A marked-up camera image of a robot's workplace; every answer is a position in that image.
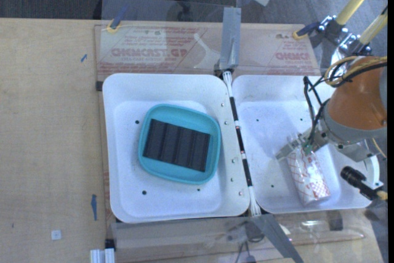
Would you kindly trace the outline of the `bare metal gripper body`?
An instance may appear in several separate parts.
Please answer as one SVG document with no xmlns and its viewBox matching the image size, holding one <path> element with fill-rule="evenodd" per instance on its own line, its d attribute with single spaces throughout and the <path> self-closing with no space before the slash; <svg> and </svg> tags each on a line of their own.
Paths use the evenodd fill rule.
<svg viewBox="0 0 394 263">
<path fill-rule="evenodd" d="M 314 137 L 311 136 L 312 128 L 307 129 L 302 134 L 302 149 L 304 153 L 315 153 L 326 145 L 331 145 L 334 149 L 339 149 L 339 144 L 329 138 L 326 131 L 315 129 Z"/>
</svg>

